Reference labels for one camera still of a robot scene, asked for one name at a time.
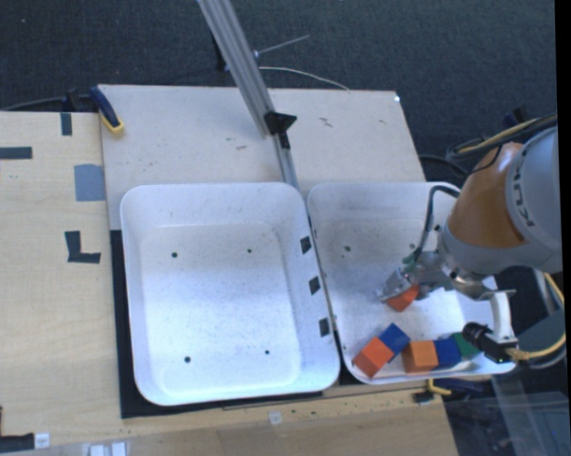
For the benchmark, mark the green cube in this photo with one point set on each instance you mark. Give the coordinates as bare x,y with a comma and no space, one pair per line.
467,347

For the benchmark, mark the orange cube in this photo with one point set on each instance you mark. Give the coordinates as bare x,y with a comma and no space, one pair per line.
372,357
404,300
418,357

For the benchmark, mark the white plastic tray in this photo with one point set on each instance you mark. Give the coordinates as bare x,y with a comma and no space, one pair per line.
222,294
362,285

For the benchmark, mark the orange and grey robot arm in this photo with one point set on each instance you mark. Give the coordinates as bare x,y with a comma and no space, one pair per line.
490,206

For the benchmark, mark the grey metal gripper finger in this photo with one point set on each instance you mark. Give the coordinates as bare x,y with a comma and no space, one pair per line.
424,291
394,284

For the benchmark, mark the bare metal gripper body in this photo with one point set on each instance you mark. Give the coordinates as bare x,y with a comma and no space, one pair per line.
432,268

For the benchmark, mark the black cylinder on white bracket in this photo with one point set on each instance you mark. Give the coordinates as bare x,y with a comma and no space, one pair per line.
486,339

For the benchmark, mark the blue cube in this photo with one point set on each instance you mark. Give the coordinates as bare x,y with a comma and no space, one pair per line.
448,352
396,337

